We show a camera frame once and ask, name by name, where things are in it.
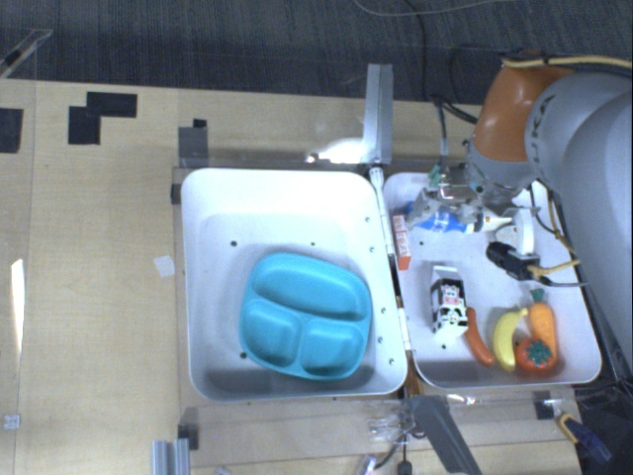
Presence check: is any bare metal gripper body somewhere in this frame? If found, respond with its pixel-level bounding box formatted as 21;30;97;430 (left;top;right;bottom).
434;163;485;210

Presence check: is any blue and white bottle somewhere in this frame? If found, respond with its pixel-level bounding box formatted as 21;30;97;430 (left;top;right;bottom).
395;200;514;237

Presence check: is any orange and white carton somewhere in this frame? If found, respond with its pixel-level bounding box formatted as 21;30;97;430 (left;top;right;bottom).
392;213;413;272

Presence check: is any white plastic tray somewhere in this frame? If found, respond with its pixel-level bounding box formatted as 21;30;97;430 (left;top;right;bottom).
180;167;409;403
383;171;604;391

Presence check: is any cow print milk carton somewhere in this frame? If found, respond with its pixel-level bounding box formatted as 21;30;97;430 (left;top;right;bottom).
428;263;469;335

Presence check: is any brown sausage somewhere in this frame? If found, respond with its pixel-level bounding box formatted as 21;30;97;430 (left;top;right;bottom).
464;307;496;368

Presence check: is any yellow banana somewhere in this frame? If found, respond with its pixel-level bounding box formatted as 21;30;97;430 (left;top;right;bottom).
493;307;530;373

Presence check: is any orange carrot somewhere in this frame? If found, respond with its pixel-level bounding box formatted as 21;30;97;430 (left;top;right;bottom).
527;288;558;360

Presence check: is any red tomato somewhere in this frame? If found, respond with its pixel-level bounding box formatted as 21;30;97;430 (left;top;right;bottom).
513;336;560;377

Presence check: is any blue divided plate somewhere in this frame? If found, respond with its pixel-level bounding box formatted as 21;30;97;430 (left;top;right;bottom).
238;251;374;382

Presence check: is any black cylinder on white bracket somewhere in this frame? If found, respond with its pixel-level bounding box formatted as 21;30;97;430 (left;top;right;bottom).
486;208;541;282

